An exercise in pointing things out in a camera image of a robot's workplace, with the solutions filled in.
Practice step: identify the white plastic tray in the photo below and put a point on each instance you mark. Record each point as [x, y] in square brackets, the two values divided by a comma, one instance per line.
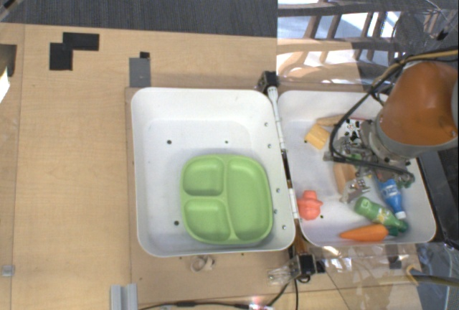
[322, 172]
[161, 176]

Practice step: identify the green bottle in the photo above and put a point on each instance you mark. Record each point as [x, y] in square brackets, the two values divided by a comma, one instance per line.
[376, 211]

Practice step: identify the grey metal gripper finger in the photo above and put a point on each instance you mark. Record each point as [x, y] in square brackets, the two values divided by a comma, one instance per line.
[355, 190]
[406, 180]

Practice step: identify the tan bread slice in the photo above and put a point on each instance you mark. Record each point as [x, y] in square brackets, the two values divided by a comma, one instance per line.
[344, 177]

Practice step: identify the yellow cheese wedge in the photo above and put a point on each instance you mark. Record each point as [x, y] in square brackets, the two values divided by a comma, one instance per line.
[317, 136]

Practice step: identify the salmon pink toy food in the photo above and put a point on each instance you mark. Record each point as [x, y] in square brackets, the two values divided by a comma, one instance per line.
[309, 206]

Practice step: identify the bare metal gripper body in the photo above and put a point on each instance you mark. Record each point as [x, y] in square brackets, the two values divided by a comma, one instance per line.
[373, 154]

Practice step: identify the orange carrot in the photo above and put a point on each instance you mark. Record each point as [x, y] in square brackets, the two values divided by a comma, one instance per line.
[365, 233]

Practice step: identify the blue bottle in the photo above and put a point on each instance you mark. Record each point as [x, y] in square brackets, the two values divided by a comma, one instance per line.
[391, 195]

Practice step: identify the green divided plate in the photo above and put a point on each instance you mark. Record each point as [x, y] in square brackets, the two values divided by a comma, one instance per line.
[247, 193]

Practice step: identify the thin black and white rod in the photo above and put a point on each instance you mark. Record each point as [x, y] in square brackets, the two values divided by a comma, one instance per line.
[279, 129]

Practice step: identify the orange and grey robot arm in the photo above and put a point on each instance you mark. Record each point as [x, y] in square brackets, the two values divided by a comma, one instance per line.
[419, 104]

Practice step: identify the beige curled band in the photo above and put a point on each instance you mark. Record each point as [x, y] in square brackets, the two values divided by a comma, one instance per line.
[202, 263]

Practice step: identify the tan bread stick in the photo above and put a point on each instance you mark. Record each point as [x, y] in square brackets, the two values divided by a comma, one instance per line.
[330, 120]

